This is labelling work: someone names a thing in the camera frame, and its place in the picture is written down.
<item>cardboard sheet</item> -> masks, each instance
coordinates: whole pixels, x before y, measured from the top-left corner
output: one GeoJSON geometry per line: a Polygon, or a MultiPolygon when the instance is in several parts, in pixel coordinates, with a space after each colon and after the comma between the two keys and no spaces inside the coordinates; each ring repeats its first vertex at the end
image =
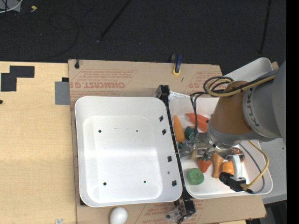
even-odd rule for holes
{"type": "MultiPolygon", "coordinates": [[[[71,124],[75,167],[77,221],[79,224],[108,224],[113,207],[91,208],[80,204],[78,180],[78,151],[74,105],[82,96],[153,96],[159,85],[170,90],[191,94],[203,90],[210,77],[220,76],[218,65],[182,64],[181,74],[173,75],[171,63],[141,63],[118,61],[69,60],[71,124]]],[[[185,224],[207,224],[265,217],[266,210],[258,195],[194,200],[197,212],[185,224]]],[[[171,224],[165,213],[173,203],[126,205],[129,224],[171,224]]]]}

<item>black floor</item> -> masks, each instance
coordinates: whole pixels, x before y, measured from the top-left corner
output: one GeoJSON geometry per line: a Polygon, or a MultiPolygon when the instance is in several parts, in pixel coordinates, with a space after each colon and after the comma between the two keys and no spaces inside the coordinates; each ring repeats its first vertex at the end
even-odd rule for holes
{"type": "Polygon", "coordinates": [[[268,0],[131,0],[100,41],[126,1],[24,0],[20,12],[0,13],[0,61],[167,62],[181,53],[226,74],[259,57],[286,60],[286,0],[272,0],[262,54],[268,0]]]}

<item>light wood surface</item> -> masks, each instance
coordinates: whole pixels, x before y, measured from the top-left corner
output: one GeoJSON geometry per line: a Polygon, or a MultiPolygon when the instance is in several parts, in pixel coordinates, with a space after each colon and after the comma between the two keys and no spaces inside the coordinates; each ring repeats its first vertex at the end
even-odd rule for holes
{"type": "Polygon", "coordinates": [[[71,113],[55,105],[55,81],[66,63],[0,62],[35,66],[34,78],[17,78],[17,91],[0,92],[0,223],[76,223],[71,113]]]}

